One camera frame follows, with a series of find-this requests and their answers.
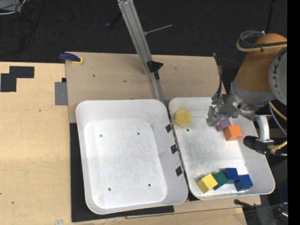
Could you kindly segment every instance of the yellow cube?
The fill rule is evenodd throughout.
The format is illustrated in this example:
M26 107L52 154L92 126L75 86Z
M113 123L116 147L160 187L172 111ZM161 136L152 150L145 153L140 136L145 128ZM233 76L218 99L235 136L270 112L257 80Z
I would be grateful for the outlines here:
M192 123L192 114L185 109L177 111L175 122L181 127L190 125Z
M206 175L205 177L201 178L197 182L198 187L201 189L203 193L206 193L208 190L212 189L218 182L214 179L214 177L210 174Z

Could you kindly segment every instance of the metal device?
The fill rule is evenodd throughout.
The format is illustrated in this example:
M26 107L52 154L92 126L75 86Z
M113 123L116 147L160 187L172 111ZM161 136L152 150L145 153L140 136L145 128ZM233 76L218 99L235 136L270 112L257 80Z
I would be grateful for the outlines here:
M165 103L158 75L158 70L162 67L163 64L155 62L152 59L147 40L145 38L145 33L142 29L141 22L136 12L133 0L118 0L118 5L127 25L131 39L134 43L136 52L142 62L144 71L151 77L156 98L157 100Z
M260 37L254 44L245 42L245 38L252 36ZM259 138L246 136L244 144L267 153L268 146L274 142L269 133L271 115L255 112L275 99L287 105L287 40L278 34L246 31L241 34L237 48L248 53L231 84L229 95L218 94L216 106L209 107L207 124L215 126L221 120L239 115L257 121Z

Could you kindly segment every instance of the blue block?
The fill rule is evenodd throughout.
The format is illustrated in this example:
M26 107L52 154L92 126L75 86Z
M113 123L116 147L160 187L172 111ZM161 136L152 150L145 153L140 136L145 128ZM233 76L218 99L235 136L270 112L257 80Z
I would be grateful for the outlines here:
M225 168L223 172L226 175L229 184L235 183L239 180L239 175L236 168Z
M234 183L236 190L239 192L241 190L248 190L253 187L253 183L250 179L249 174L239 176L240 180Z

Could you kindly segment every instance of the green block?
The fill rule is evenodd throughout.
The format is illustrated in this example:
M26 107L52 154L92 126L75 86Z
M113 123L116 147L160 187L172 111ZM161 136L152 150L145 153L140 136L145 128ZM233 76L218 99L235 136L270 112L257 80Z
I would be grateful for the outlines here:
M227 177L223 173L223 171L220 171L216 173L215 175L212 175L214 179L217 181L217 185L214 186L214 190L217 190L220 186L223 186L225 183L228 182Z

